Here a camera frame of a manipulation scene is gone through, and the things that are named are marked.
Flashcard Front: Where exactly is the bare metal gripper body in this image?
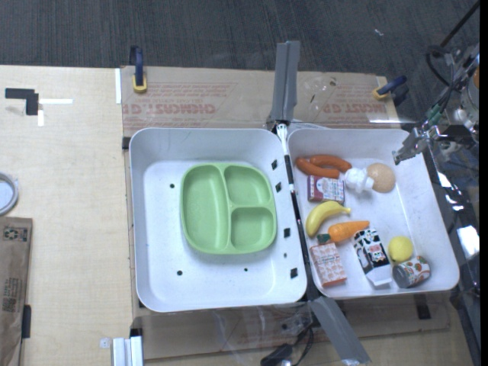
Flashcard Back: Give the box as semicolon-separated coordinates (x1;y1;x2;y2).
438;86;480;143

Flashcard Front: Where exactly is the beige and white toy drumstick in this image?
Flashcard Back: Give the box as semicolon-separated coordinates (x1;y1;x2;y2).
344;162;397;194

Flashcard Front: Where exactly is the white plastic tray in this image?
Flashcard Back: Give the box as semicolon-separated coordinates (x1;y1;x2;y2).
286;127;461;300
128;127;308;313

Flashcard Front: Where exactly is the orange sausage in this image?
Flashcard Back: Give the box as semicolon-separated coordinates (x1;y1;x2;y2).
295;157;341;179
309;154;352;173

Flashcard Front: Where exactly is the red and white carton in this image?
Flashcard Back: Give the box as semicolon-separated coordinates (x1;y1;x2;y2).
307;175;345;205

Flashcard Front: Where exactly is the yellow lemon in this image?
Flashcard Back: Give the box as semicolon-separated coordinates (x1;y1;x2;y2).
387;236;415;265

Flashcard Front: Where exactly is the orange carrot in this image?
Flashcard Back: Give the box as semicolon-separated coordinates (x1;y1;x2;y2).
316;220;371;246

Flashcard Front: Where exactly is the yellow banana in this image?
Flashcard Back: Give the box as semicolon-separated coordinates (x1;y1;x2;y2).
305;200;352;239

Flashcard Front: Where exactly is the black and white milk carton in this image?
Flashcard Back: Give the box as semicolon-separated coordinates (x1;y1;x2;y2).
352;227;393;290

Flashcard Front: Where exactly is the thin black and white rod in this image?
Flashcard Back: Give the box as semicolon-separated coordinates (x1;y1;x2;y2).
274;122;317;300

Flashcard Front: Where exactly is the small can orange print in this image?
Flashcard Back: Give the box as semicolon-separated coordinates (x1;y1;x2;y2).
391;255;432;290

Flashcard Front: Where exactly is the orange and white carton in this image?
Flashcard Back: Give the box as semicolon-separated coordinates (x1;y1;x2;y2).
309;241;348;288

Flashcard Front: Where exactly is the brown cardboard board red print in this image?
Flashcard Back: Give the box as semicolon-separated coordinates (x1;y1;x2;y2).
120;66;451;360

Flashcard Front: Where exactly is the green divided plate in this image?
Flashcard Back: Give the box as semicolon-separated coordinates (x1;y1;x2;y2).
179;162;278;255

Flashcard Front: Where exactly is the white round disc grey rim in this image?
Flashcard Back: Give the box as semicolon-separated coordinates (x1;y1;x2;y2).
0;172;20;217

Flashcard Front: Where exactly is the brown paper envelope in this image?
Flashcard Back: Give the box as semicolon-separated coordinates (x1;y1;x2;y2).
0;217;34;366

